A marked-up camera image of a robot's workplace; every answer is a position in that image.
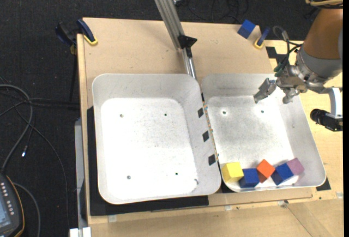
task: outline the yellow cube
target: yellow cube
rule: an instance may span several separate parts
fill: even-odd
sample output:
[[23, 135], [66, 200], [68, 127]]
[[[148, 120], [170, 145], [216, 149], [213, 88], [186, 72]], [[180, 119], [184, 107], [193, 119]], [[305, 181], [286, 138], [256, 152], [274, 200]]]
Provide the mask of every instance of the yellow cube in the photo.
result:
[[244, 176], [240, 162], [229, 162], [222, 168], [222, 176], [226, 183], [237, 182]]

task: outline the metal bar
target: metal bar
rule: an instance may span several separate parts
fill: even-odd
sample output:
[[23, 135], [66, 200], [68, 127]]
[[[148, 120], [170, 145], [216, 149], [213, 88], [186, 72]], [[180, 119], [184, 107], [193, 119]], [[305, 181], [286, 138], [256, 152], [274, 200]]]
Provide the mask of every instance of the metal bar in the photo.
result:
[[[178, 37], [184, 35], [183, 27], [180, 23], [173, 0], [155, 0], [160, 15], [163, 18], [167, 31], [176, 49], [181, 49]], [[188, 58], [186, 49], [182, 49], [182, 56], [186, 71], [196, 79], [195, 67], [192, 58]]]

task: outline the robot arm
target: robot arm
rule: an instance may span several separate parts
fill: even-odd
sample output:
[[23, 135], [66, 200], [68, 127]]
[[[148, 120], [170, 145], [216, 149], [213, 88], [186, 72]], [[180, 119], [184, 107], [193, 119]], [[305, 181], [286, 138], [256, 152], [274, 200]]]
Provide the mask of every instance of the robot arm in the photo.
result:
[[[288, 48], [287, 56], [274, 70], [276, 81], [264, 81], [254, 99], [257, 103], [269, 96], [276, 86], [284, 91], [285, 104], [291, 102], [295, 95], [305, 93], [307, 90], [329, 94], [331, 112], [313, 110], [311, 119], [330, 130], [341, 131], [342, 88], [326, 88], [324, 84], [342, 72], [343, 0], [322, 2], [306, 0], [306, 2], [323, 9], [316, 16], [303, 44], [293, 49]], [[282, 35], [289, 46], [287, 33], [283, 31]], [[291, 65], [288, 62], [288, 55], [295, 49], [296, 63]]]

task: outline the black bracket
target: black bracket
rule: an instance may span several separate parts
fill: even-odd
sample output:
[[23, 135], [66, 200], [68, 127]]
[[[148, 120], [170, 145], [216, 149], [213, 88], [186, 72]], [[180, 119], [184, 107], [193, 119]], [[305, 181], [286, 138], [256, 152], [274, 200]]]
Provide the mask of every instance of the black bracket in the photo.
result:
[[184, 48], [186, 49], [186, 55], [189, 58], [192, 58], [191, 47], [195, 42], [197, 42], [197, 39], [188, 37], [187, 35], [179, 35], [178, 41], [179, 41], [180, 47], [182, 49]]

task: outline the black device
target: black device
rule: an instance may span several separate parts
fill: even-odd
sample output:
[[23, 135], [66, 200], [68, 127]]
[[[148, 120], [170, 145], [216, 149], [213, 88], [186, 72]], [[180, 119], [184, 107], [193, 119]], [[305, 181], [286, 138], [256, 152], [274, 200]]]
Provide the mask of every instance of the black device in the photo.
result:
[[24, 230], [20, 197], [10, 178], [0, 173], [0, 237], [18, 237]]

